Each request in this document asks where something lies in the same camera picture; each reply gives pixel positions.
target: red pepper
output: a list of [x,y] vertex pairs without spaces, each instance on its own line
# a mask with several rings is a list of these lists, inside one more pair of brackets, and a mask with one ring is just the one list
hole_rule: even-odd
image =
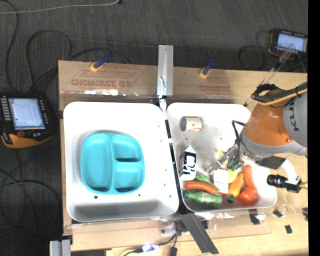
[[239,201],[245,206],[252,206],[258,201],[258,197],[252,187],[247,186],[238,197]]

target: white sink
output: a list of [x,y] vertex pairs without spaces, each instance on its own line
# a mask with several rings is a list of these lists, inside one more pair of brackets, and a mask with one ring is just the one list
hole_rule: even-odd
[[[73,102],[63,112],[66,207],[79,222],[170,216],[179,205],[162,111],[148,103]],[[95,134],[120,134],[141,146],[142,184],[125,193],[95,191],[81,174],[81,150]]]

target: display screen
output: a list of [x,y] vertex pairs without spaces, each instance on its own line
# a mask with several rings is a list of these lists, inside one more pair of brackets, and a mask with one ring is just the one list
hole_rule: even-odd
[[36,98],[9,98],[9,105],[16,130],[45,129]]
[[307,38],[280,33],[277,46],[305,53],[307,51],[307,41]]

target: metal bracket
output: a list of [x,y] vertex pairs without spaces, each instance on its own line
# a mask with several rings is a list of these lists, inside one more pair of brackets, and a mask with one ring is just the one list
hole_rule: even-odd
[[159,45],[157,91],[159,97],[173,95],[174,47]]
[[179,215],[179,218],[189,230],[194,241],[203,254],[219,254],[218,249],[215,247],[204,226],[194,213],[182,214]]
[[69,239],[50,241],[50,256],[71,256],[71,243]]

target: yellow pepper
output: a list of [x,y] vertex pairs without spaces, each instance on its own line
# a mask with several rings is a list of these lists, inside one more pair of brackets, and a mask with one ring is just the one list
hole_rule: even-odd
[[228,170],[229,170],[228,182],[232,183],[237,178],[238,171],[237,170],[231,170],[231,169],[228,169]]
[[229,197],[227,199],[229,203],[233,203],[235,201],[235,198],[239,195],[243,181],[244,173],[240,172],[239,175],[229,186]]

